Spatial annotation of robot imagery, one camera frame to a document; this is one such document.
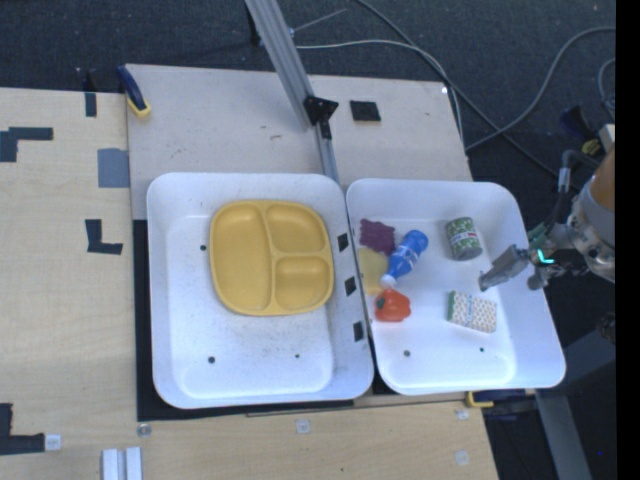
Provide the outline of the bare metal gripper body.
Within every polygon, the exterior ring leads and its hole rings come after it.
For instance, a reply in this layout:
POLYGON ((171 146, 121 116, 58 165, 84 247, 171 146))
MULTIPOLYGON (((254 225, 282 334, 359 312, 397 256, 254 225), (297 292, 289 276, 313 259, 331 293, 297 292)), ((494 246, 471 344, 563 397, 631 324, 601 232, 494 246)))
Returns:
POLYGON ((615 249, 588 220, 584 209, 574 208, 564 223, 544 221, 529 232, 530 284, 548 284, 565 274, 592 273, 615 283, 615 249))

